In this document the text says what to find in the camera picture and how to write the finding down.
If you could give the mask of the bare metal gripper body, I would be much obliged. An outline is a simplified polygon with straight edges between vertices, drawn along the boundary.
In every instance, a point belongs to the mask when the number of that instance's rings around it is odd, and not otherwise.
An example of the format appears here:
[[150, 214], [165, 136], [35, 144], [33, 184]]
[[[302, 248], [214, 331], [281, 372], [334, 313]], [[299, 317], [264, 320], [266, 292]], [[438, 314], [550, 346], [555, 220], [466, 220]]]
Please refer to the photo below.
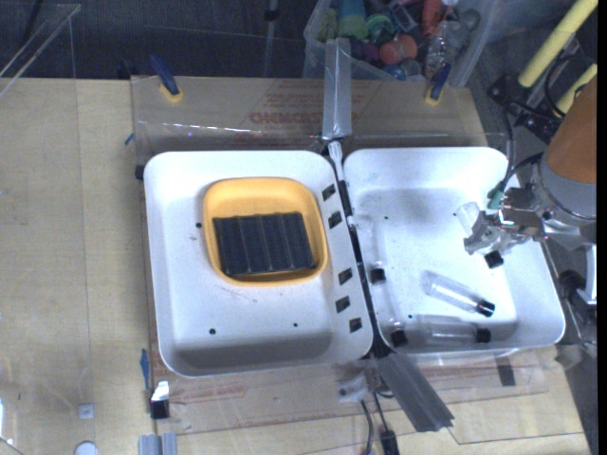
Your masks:
[[508, 189], [498, 211], [498, 223], [508, 233], [537, 242], [551, 240], [561, 246], [597, 243], [596, 218], [568, 209], [541, 186]]

